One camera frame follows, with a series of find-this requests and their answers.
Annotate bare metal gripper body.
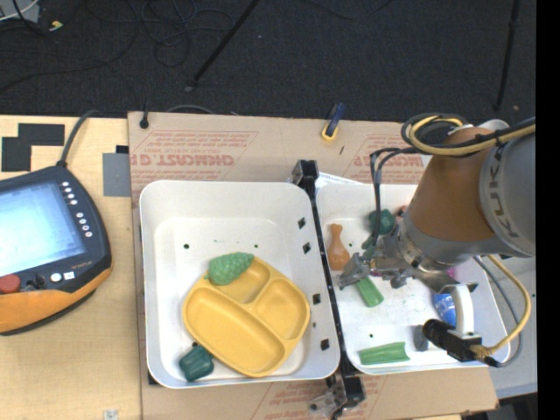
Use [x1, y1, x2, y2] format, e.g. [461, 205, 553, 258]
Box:
[368, 233, 424, 290]

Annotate orange chicken drumstick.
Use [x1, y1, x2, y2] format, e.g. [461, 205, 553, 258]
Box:
[327, 223, 352, 272]

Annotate green cucumber piece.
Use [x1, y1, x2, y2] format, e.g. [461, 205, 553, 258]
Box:
[354, 276, 386, 309]

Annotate thin black rod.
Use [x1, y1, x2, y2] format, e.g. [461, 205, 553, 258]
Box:
[304, 177, 356, 387]

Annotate dark green broccoli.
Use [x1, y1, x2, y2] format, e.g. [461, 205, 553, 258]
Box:
[367, 207, 397, 238]

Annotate white plastic tray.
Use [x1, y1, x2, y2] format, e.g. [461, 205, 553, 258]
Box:
[138, 179, 342, 389]
[314, 181, 512, 376]

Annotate blue can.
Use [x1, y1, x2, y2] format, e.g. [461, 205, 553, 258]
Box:
[433, 292, 458, 328]

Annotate green celery stick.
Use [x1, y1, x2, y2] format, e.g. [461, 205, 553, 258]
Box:
[358, 341, 411, 366]

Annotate grey small block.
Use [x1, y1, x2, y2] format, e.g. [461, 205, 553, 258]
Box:
[413, 324, 431, 353]

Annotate yellow divided plate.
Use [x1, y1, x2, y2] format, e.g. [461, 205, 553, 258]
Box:
[181, 254, 312, 379]

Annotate green grapes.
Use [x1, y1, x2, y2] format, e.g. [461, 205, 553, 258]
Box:
[204, 251, 256, 287]

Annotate brown cardboard board red print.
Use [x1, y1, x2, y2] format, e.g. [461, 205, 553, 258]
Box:
[126, 110, 501, 420]

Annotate dark green bell pepper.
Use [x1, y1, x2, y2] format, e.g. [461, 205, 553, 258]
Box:
[178, 344, 215, 383]

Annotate black cylinder on white bracket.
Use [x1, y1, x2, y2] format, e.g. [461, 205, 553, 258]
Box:
[422, 281, 483, 363]

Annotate black block with thin wires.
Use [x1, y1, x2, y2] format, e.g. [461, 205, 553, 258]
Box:
[325, 372, 367, 411]
[291, 159, 319, 187]

